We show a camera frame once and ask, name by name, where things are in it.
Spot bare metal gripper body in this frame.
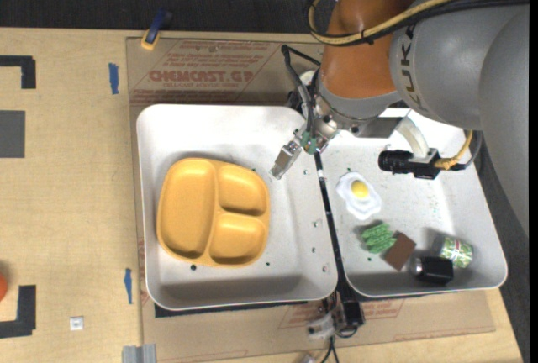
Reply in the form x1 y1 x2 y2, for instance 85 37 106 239
311 97 342 154

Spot white plastic tray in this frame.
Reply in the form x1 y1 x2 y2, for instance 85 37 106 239
135 103 340 312
313 108 509 299

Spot thin black and white rod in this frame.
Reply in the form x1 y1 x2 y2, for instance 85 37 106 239
312 150 358 304

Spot white and yellow fried egg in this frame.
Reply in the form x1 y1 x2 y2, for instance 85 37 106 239
335 170 383 222

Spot yellow divided plate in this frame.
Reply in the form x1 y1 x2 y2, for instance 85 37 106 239
156 156 272 268

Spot green pea pods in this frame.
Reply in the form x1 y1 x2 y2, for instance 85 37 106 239
360 222 397 255

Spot brown cardboard board red print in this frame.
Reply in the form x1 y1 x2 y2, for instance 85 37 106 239
125 36 498 363

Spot brown square biscuit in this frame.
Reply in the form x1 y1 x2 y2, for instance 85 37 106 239
381 231 418 271

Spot black can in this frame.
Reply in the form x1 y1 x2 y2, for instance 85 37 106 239
409 255 456 287

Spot green and white can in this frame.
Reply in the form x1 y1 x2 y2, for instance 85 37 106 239
432 235 475 270

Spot black cylinder on white bracket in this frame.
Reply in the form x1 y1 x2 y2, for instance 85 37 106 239
377 117 443 181

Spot black block with thin wires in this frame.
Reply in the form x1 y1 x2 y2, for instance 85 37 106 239
340 298 366 329

